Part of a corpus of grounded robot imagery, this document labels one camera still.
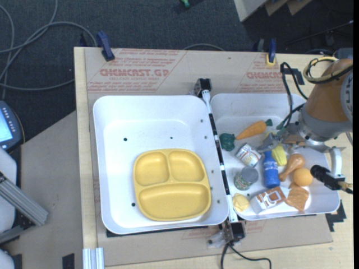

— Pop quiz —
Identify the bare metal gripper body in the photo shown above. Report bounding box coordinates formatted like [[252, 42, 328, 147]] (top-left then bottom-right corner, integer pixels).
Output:
[[278, 123, 338, 154]]

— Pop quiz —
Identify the yellow corn cob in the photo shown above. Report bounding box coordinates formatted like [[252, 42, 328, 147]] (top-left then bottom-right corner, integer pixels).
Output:
[[271, 144, 288, 167]]

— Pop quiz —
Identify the orange carrot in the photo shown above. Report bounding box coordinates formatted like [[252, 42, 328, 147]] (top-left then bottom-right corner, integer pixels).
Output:
[[235, 118, 274, 141]]

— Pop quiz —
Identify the white and red can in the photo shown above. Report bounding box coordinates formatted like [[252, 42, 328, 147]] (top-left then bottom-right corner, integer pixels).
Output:
[[234, 142, 263, 168]]

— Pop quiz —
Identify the blue bottle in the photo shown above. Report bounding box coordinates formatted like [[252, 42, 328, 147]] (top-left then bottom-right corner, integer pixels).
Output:
[[261, 150, 282, 189]]

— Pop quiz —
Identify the brown chicken drumstick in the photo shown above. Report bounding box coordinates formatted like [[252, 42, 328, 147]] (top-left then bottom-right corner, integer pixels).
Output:
[[278, 153, 306, 183]]

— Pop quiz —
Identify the orange fruit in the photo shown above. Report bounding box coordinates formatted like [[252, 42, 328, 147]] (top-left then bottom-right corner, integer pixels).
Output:
[[293, 168, 314, 187]]

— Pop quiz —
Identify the green can with grey lid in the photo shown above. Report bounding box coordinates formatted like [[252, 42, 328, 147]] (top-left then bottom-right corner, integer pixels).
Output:
[[233, 165, 259, 191]]

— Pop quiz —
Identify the green broccoli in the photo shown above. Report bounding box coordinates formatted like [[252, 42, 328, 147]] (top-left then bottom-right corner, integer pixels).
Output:
[[219, 132, 237, 152]]

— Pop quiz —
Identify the white plastic tray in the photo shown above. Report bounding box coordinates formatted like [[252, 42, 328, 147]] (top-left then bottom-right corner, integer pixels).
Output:
[[92, 95, 230, 235], [209, 92, 341, 222]]

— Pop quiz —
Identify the white and brown carton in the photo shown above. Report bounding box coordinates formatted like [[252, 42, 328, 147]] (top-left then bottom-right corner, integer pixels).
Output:
[[249, 185, 291, 215]]

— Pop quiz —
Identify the brown bread slice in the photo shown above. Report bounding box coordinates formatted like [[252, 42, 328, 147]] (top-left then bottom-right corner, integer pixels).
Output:
[[285, 184, 310, 214]]

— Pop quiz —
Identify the thin black and white rod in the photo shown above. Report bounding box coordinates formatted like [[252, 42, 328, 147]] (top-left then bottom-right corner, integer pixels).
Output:
[[201, 89, 239, 223]]

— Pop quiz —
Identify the pale yellow lumpy toy food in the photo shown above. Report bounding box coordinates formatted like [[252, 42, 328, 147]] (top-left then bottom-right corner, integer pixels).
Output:
[[232, 192, 251, 214]]

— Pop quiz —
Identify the yellow divided plate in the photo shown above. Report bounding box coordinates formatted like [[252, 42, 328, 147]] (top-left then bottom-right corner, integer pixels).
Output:
[[132, 148, 212, 222]]

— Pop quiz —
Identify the brown cardboard board red print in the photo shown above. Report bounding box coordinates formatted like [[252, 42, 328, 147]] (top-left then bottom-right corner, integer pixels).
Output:
[[84, 48, 335, 266]]

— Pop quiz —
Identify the black cylinder on white bracket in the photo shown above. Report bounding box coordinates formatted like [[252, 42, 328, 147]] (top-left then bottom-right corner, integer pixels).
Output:
[[310, 146, 346, 192]]

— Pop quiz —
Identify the black block with thin wires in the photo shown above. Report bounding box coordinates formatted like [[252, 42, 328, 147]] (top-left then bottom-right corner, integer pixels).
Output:
[[193, 77, 213, 98], [220, 221, 247, 247]]

